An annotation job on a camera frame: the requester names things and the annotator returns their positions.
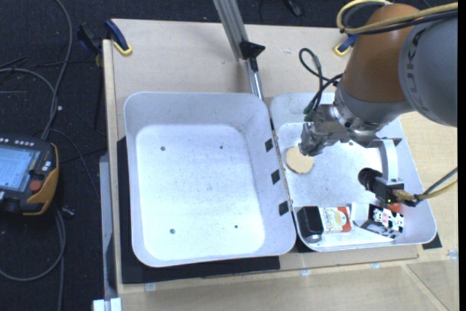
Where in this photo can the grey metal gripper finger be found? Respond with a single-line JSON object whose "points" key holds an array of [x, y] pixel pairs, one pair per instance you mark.
{"points": [[306, 142], [320, 148]]}

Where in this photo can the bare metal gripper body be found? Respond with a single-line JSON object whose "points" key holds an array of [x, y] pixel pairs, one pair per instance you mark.
{"points": [[333, 127]]}

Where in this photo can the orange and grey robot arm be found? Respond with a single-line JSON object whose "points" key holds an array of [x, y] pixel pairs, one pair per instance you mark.
{"points": [[382, 58]]}

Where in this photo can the tan round biscuit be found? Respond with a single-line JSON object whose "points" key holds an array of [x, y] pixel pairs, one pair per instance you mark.
{"points": [[300, 164]]}

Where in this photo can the thin black and white rod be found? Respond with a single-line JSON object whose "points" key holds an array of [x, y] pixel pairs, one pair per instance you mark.
{"points": [[280, 164]]}

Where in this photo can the white plastic tray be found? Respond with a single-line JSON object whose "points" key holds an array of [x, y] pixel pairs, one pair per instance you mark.
{"points": [[335, 185], [200, 189]]}

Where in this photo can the red and white carton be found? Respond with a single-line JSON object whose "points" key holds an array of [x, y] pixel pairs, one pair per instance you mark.
{"points": [[336, 220]]}

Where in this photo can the black and white carton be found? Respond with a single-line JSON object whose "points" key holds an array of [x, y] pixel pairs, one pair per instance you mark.
{"points": [[386, 221]]}

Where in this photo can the pale wood board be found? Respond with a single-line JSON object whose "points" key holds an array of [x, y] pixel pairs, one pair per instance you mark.
{"points": [[174, 62]]}

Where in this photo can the black cylinder on white bracket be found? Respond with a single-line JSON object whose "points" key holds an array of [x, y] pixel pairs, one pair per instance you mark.
{"points": [[378, 184]]}

